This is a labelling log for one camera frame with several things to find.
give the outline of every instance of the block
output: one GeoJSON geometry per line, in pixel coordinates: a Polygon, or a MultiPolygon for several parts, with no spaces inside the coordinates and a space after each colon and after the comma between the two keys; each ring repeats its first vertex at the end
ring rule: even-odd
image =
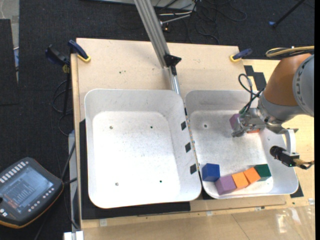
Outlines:
{"type": "Polygon", "coordinates": [[[257,171],[261,179],[259,179],[259,182],[265,181],[271,177],[271,172],[269,169],[268,164],[257,164],[254,166],[254,169],[257,171]]]}
{"type": "Polygon", "coordinates": [[[236,190],[242,190],[249,185],[244,172],[238,172],[231,175],[236,186],[236,190]]]}
{"type": "Polygon", "coordinates": [[[243,173],[244,173],[244,176],[246,177],[246,180],[249,182],[249,185],[261,179],[259,173],[253,167],[245,170],[243,173]]]}
{"type": "Polygon", "coordinates": [[[202,167],[202,180],[206,182],[215,182],[220,178],[219,164],[207,163],[202,167]]]}
{"type": "Polygon", "coordinates": [[[234,129],[235,126],[236,126],[236,123],[238,122],[238,118],[240,117],[240,114],[234,114],[230,119],[229,119],[229,122],[230,122],[230,125],[231,125],[231,128],[234,129]]]}
{"type": "Polygon", "coordinates": [[[231,175],[218,178],[214,184],[219,195],[231,193],[237,188],[231,175]]]}

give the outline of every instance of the display screen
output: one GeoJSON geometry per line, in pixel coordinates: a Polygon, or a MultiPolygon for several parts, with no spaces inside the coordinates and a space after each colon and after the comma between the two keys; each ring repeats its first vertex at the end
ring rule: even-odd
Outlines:
{"type": "Polygon", "coordinates": [[[21,213],[52,185],[52,182],[28,166],[11,181],[6,182],[0,188],[0,193],[3,195],[3,201],[21,213]]]}

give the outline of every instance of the black carpet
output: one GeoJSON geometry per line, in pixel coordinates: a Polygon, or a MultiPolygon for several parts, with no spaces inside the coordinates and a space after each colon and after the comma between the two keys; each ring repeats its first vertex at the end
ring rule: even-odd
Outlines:
{"type": "MultiPolygon", "coordinates": [[[[170,24],[170,32],[164,36],[167,42],[251,48],[253,53],[247,58],[266,59],[265,52],[272,48],[314,45],[315,0],[306,0],[276,29],[269,25],[269,21],[277,21],[298,1],[202,0],[190,18],[170,24]]],[[[59,165],[63,167],[68,156],[68,137],[60,130],[69,133],[73,123],[68,115],[59,129],[61,113],[51,108],[55,89],[66,75],[46,59],[46,48],[52,44],[67,55],[70,39],[148,41],[149,38],[134,5],[88,0],[20,0],[19,13],[19,105],[0,111],[4,114],[1,129],[7,130],[7,133],[1,130],[2,166],[30,156],[60,176],[59,165]]],[[[171,19],[159,17],[162,21],[171,19]]],[[[63,95],[56,105],[62,109],[63,95]]],[[[60,240],[64,232],[71,231],[66,206],[70,210],[69,202],[65,205],[61,197],[38,239],[60,240]]],[[[1,226],[0,239],[34,239],[41,223],[39,219],[18,230],[1,226]]]]}
{"type": "Polygon", "coordinates": [[[11,21],[0,19],[0,106],[19,102],[11,21]]]}

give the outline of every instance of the black bracket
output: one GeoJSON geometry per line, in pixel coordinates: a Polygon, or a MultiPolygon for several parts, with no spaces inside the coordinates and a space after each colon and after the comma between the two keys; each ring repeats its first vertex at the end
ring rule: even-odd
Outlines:
{"type": "Polygon", "coordinates": [[[181,61],[181,58],[170,55],[170,54],[164,55],[163,58],[166,66],[171,67],[172,74],[176,76],[177,75],[176,65],[181,61]]]}

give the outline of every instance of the orange cube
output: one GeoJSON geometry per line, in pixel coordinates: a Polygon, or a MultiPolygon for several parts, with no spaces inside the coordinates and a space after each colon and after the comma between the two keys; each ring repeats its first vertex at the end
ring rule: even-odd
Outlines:
{"type": "Polygon", "coordinates": [[[232,174],[232,178],[236,186],[235,190],[244,189],[249,185],[249,182],[247,181],[247,178],[243,172],[232,174]]]}
{"type": "Polygon", "coordinates": [[[251,167],[250,169],[245,170],[243,173],[247,181],[249,182],[249,185],[261,179],[259,173],[256,171],[254,167],[251,167]]]}

